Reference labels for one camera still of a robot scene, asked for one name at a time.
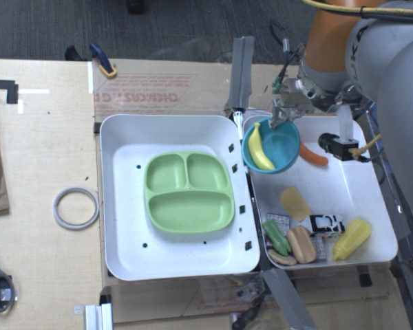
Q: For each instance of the black and white carton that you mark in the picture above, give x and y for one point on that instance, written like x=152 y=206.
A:
x=325 y=223

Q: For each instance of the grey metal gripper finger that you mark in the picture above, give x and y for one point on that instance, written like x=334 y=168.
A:
x=275 y=117
x=290 y=114

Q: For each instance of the green toy vegetable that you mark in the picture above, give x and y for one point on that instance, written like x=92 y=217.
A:
x=277 y=237

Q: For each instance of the yellow squeeze bottle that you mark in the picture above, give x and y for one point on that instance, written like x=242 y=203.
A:
x=352 y=239

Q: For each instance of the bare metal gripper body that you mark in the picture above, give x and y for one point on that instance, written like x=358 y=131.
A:
x=296 y=96

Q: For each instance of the black cylinder on white bracket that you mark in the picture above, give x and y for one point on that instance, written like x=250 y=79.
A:
x=342 y=146

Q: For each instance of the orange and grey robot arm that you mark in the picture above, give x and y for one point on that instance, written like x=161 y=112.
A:
x=392 y=81

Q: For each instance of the white colourful printed packet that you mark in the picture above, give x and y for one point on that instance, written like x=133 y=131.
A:
x=278 y=220
x=320 y=247

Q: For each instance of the brown cardboard board red print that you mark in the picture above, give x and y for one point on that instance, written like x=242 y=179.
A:
x=141 y=91

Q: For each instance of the white tape roll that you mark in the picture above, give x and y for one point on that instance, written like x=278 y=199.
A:
x=60 y=218

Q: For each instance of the yellow banana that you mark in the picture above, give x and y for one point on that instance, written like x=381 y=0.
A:
x=259 y=151

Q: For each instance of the blue bowl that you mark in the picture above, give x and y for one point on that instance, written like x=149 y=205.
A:
x=282 y=150

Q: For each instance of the green divided plate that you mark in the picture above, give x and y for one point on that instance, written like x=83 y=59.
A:
x=189 y=208

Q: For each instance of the tan flat bread slice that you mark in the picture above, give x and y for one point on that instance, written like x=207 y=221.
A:
x=295 y=203

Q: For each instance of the brown hot dog bun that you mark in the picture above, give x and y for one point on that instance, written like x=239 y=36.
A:
x=301 y=244

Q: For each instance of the brown biscuit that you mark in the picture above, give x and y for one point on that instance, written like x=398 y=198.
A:
x=282 y=258

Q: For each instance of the orange sausage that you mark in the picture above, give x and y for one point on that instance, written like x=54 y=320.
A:
x=313 y=156

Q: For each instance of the white plastic tray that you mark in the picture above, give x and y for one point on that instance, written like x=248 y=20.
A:
x=130 y=218
x=351 y=198

